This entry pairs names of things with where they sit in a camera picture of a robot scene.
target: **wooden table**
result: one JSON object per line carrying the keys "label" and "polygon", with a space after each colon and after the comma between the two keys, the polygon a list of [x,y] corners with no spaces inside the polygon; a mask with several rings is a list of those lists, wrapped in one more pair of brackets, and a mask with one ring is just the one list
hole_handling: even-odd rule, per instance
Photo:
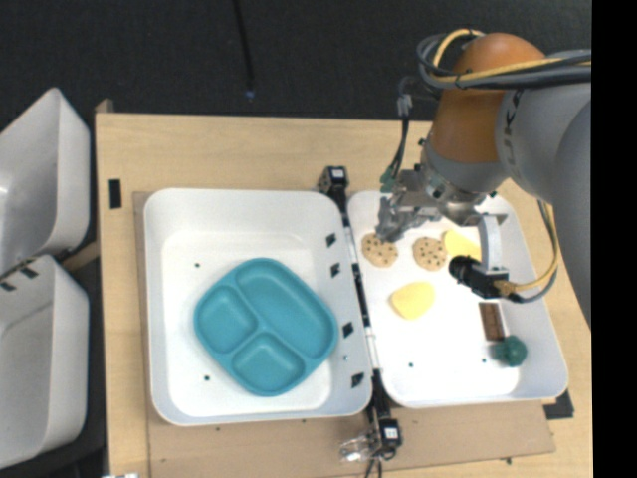
{"label": "wooden table", "polygon": [[[414,122],[403,164],[418,160]],[[178,428],[162,421],[145,386],[133,193],[164,187],[311,189],[327,165],[344,165],[349,192],[378,187],[393,157],[395,121],[98,114],[97,169],[106,345],[108,457],[112,474],[164,476],[360,475],[338,462],[338,443],[362,415]],[[534,201],[512,183],[537,270],[550,246]],[[540,402],[394,409],[405,444],[386,476],[592,476],[590,331],[562,267],[546,297],[569,368],[571,419],[547,422]],[[514,457],[510,465],[503,461]]]}

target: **table surface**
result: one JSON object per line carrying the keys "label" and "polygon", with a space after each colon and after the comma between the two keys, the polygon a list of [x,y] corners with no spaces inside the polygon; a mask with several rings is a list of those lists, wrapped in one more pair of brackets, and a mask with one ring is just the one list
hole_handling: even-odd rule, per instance
{"label": "table surface", "polygon": [[[405,165],[418,160],[416,142],[429,127],[429,122],[412,124]],[[303,430],[288,422],[238,424],[224,426],[223,430],[217,427],[224,442],[217,446],[210,443],[208,454],[204,454],[207,446],[195,448],[180,441],[194,440],[198,435],[207,438],[212,432],[181,429],[189,432],[175,437],[174,427],[158,419],[149,407],[145,389],[132,200],[133,193],[163,187],[311,189],[327,165],[347,167],[351,193],[376,189],[379,173],[394,155],[399,134],[400,123],[396,121],[97,114],[108,458],[112,474],[137,472],[155,478],[181,475],[177,469],[189,469],[191,476],[206,476],[211,458],[221,461],[230,455],[222,462],[226,468],[219,468],[220,476],[230,475],[224,471],[240,476],[246,451],[254,458],[272,457],[270,471],[261,473],[263,476],[286,471],[290,476],[360,473],[360,467],[326,462],[329,459],[325,452],[331,450],[326,444],[321,447],[321,438],[341,436],[343,428],[347,433],[359,420],[308,420]],[[110,187],[115,179],[119,181],[121,207],[113,208]],[[543,270],[550,262],[551,250],[534,200],[510,181],[499,192],[514,206],[535,268]],[[561,266],[546,303],[569,370],[574,417],[546,422],[537,402],[424,409],[427,412],[422,413],[397,409],[401,423],[409,424],[405,437],[409,435],[413,442],[400,449],[396,462],[387,463],[386,476],[592,476],[590,330]],[[418,423],[427,426],[418,428]],[[273,426],[280,437],[298,440],[289,440],[285,448],[282,439],[270,435]],[[477,434],[476,440],[466,436],[453,439],[454,434],[464,434],[468,427]],[[540,435],[535,446],[529,442],[528,452],[525,433]],[[551,444],[542,443],[543,437],[550,438]],[[511,465],[499,459],[518,455],[523,456],[514,458]],[[287,469],[286,462],[297,462],[296,467]]]}

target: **yellow sponge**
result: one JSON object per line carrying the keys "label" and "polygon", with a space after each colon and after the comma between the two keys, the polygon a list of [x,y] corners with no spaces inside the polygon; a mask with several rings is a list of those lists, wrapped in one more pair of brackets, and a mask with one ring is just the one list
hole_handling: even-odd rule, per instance
{"label": "yellow sponge", "polygon": [[478,261],[482,260],[480,245],[467,239],[464,235],[455,230],[448,230],[442,238],[447,253],[451,257],[469,256]]}
{"label": "yellow sponge", "polygon": [[389,301],[398,314],[413,321],[433,305],[434,287],[427,282],[410,283],[395,291]]}

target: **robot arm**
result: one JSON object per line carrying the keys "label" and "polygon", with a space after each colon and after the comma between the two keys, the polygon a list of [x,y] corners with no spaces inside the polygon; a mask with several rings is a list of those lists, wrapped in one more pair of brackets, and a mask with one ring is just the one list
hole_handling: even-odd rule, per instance
{"label": "robot arm", "polygon": [[[441,57],[459,38],[471,41],[453,72],[445,72],[438,67]],[[421,142],[420,163],[384,179],[391,196],[381,203],[376,233],[396,241],[407,229],[444,216],[478,225],[488,240],[489,225],[476,206],[511,177],[541,207],[552,205],[554,251],[558,239],[590,325],[590,53],[546,57],[518,37],[470,30],[426,39],[418,52],[422,81],[438,92],[440,104]],[[552,217],[545,220],[552,223]],[[467,282],[486,282],[485,296],[514,292],[502,275],[489,276],[485,262],[452,262],[450,271]]]}

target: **teal plate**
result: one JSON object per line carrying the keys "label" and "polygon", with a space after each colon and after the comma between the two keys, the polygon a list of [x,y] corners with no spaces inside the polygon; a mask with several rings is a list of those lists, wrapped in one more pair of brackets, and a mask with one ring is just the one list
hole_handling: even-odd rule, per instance
{"label": "teal plate", "polygon": [[329,307],[282,263],[239,265],[199,300],[197,338],[247,390],[276,396],[303,382],[333,351]]}

